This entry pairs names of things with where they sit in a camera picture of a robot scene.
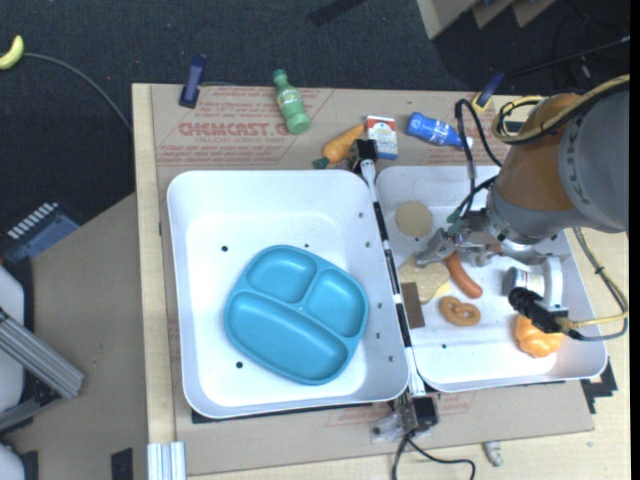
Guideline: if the blue plastic bottle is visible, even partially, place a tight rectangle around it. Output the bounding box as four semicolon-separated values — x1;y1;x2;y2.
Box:
404;111;474;149

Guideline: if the tan bread slice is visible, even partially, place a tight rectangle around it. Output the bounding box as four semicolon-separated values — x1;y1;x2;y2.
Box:
398;255;452;305

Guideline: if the black block with thin wires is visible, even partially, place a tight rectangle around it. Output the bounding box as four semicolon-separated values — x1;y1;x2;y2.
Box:
393;395;441;437
351;138;378;172

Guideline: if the thin black and white rod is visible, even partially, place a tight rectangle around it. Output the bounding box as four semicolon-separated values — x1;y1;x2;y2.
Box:
360;159;426;397

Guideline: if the orange carrot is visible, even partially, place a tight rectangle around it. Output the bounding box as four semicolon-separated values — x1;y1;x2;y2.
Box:
312;124;366;170

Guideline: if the orange croissant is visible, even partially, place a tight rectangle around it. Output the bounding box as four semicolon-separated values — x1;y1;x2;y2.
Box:
514;314;564;359

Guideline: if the round tan biscuit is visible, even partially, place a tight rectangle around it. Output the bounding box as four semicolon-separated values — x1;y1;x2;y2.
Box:
394;200;434;237

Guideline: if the brown pretzel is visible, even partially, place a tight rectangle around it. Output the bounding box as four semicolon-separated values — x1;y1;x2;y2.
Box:
438;295;482;327

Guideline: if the small white can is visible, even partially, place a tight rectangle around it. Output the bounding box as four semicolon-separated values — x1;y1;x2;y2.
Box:
502;266;546;297

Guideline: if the brown flat rectangle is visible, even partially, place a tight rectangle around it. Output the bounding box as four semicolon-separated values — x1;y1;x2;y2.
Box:
400;281;426;330

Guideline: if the orange sausage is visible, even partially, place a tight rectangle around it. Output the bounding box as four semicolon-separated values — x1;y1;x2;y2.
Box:
444;250;484;299

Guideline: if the black cylinder on white bracket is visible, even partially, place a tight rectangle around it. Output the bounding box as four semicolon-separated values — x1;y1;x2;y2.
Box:
508;255;571;334

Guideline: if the yellow banana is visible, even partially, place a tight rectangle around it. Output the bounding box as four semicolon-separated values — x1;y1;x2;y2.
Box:
0;34;25;71

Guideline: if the blue divided plate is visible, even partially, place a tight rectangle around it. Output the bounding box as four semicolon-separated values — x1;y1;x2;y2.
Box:
223;244;370;387

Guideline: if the white plastic tray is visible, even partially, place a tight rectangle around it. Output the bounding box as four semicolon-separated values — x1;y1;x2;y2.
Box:
166;169;412;419
374;164;609;393

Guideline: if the white and orange carton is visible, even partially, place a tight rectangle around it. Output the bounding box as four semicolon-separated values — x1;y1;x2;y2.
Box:
363;114;400;161

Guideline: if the green plastic bottle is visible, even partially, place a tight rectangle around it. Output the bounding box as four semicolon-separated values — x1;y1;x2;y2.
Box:
272;68;312;135

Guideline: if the brown cardboard board red print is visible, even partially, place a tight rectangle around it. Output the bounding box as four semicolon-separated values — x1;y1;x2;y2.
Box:
149;85;596;477

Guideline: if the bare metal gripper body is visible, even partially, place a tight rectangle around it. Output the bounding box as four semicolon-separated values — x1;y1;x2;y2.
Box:
449;212;551;269

